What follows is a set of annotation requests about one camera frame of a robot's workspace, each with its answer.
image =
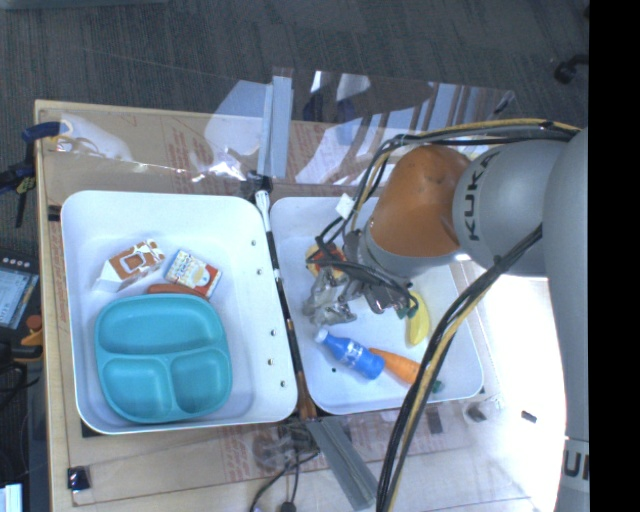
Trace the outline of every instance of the teal plate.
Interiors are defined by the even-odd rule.
[[[209,414],[229,398],[227,337],[218,313],[193,295],[115,300],[95,325],[98,375],[109,405],[137,423]]]

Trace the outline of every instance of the toy carrot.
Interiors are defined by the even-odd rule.
[[[380,350],[377,348],[369,348],[374,354],[378,354],[384,359],[384,367],[393,373],[396,377],[402,379],[408,384],[413,384],[418,376],[420,363],[413,361],[407,357]]]

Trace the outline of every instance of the toy bottle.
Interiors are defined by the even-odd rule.
[[[368,379],[376,379],[382,373],[384,359],[373,354],[357,341],[332,336],[325,328],[320,328],[315,341],[327,346],[339,362],[359,371]]]

